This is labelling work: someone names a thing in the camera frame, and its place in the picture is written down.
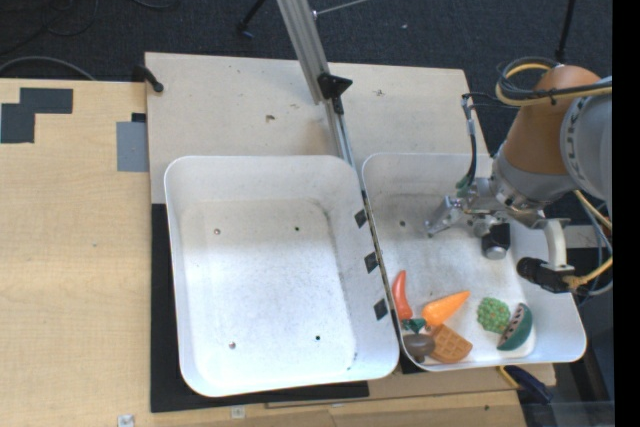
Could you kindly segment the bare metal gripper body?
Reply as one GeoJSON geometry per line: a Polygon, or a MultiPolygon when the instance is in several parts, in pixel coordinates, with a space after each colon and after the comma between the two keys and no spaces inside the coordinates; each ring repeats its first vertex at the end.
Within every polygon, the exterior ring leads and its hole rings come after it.
{"type": "Polygon", "coordinates": [[[542,205],[517,191],[503,178],[476,178],[466,189],[463,211],[471,217],[481,253],[501,260],[511,246],[510,222],[533,228],[544,218],[542,205]]]}

